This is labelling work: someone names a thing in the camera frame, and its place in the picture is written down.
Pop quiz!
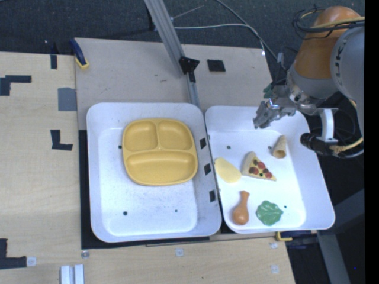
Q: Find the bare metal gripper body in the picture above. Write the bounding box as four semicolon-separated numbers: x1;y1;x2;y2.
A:
268;83;326;117

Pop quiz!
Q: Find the beige ice cream cone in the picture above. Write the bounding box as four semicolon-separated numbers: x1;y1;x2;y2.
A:
271;134;288;159

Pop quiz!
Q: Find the toy pizza slice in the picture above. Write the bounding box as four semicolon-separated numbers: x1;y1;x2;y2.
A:
240;151;277;182

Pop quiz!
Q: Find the pale yellow oval slice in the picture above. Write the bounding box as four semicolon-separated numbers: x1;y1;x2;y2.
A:
214;157;243;185

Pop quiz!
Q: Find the white plastic tray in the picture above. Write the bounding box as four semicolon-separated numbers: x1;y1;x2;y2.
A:
204;105;336;235
86;101;223;244

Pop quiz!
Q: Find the green lettuce leaf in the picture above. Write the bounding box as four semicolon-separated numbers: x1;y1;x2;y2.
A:
255;200;284;227

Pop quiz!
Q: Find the orange-brown chicken drumstick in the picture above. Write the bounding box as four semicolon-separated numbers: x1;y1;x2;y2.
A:
231;190;250;226

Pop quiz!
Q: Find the yellow divided plate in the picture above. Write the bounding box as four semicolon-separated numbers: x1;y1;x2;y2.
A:
121;117;199;187

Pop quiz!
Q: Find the pale wood board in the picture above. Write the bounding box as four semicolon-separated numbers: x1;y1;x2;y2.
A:
73;37;297;284

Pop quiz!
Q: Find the black cylinder on white bracket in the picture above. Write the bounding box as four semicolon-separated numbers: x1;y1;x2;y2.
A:
299;106;340;157

